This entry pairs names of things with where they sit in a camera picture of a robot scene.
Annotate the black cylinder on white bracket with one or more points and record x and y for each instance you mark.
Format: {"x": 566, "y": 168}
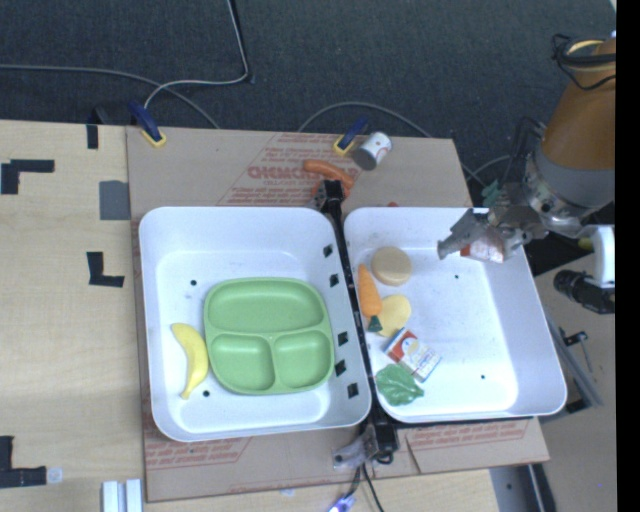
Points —
{"x": 582, "y": 290}

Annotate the yellow banana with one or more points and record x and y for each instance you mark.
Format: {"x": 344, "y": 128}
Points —
{"x": 195, "y": 355}

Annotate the red and white carton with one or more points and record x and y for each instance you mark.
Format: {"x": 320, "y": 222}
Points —
{"x": 412, "y": 356}

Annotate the white can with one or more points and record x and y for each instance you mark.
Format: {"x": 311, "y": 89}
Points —
{"x": 374, "y": 149}

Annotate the red and white packet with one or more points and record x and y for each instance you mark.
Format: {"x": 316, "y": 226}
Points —
{"x": 485, "y": 250}

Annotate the thin black rod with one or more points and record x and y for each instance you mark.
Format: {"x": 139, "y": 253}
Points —
{"x": 350, "y": 280}

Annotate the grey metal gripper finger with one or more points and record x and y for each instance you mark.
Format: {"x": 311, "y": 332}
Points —
{"x": 515, "y": 244}
{"x": 465, "y": 231}

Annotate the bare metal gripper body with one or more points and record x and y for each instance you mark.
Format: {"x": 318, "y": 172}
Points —
{"x": 520, "y": 212}

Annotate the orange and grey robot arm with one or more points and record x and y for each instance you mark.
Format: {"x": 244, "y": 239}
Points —
{"x": 580, "y": 125}

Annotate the yellow round slice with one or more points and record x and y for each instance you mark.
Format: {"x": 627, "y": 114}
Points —
{"x": 397, "y": 310}

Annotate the brown cardboard board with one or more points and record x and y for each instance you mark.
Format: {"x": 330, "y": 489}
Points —
{"x": 200, "y": 165}

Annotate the green divided plate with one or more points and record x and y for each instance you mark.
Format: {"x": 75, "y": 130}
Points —
{"x": 265, "y": 310}

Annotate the green lettuce leaf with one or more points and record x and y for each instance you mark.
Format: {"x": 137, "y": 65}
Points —
{"x": 397, "y": 386}

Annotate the beige round biscuit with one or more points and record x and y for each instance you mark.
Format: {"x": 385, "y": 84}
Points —
{"x": 391, "y": 265}

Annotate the orange sausage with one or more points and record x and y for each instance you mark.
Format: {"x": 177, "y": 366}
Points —
{"x": 327, "y": 171}

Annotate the white plastic tray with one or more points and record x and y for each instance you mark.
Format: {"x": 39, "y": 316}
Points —
{"x": 465, "y": 340}
{"x": 175, "y": 280}

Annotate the orange carrot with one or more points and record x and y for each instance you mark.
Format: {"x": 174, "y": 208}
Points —
{"x": 369, "y": 295}

